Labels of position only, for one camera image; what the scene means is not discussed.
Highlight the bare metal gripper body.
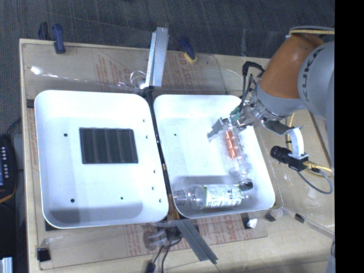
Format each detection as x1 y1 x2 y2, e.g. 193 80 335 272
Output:
221 100 270 131

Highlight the clear bottle with orange contents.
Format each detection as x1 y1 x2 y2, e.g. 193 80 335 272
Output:
223 127 254 192

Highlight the white plastic tray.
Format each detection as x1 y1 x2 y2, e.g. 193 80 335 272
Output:
152 94 276 219
34 89 170 229

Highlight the thin black and white rod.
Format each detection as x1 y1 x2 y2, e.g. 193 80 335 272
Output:
143 91 180 222

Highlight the clear bottle with green label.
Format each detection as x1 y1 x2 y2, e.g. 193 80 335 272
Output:
173 183 250 210

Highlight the brown cardboard board red print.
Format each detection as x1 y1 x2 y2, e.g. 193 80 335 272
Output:
22 43 270 267

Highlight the black ribbed rectangular pad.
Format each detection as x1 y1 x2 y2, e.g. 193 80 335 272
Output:
78 127 139 165

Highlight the black cylinder on white bracket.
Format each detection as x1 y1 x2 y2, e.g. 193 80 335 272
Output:
264 121 310 172

